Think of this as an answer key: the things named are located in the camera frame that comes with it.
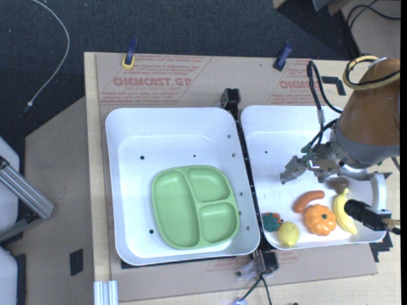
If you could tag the yellow toy lemon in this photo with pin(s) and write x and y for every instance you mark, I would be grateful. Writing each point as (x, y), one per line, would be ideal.
(288, 233)

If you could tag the brown cardboard board, red print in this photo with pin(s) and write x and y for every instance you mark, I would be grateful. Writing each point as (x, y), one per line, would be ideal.
(178, 84)

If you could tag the green and orange toy vegetable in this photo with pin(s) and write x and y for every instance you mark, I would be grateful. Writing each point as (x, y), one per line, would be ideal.
(270, 222)

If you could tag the yellow banana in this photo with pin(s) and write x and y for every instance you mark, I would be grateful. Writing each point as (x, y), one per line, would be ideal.
(340, 206)

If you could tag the black cylinder on white bracket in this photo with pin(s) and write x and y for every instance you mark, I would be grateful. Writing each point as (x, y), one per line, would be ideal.
(365, 213)

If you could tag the green divided plate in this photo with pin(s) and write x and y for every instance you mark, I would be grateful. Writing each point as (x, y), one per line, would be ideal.
(178, 208)

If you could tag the white plastic tray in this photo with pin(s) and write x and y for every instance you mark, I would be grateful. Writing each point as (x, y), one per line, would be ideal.
(159, 129)
(273, 129)

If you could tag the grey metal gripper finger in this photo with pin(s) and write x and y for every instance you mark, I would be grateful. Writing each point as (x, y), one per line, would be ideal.
(294, 170)
(324, 176)

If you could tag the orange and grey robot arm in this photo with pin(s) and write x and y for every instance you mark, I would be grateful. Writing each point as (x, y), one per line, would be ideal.
(369, 113)

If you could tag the orange toy sausage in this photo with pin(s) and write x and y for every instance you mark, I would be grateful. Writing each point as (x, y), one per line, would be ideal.
(306, 200)

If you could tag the orange toy pumpkin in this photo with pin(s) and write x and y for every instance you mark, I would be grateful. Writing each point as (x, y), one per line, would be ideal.
(318, 222)

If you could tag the thin black and white rod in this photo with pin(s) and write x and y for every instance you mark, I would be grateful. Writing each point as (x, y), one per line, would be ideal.
(246, 157)

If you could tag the brown toy potato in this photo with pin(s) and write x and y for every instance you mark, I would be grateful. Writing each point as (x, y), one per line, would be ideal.
(338, 184)

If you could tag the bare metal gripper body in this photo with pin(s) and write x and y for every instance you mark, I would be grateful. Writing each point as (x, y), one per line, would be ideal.
(327, 160)

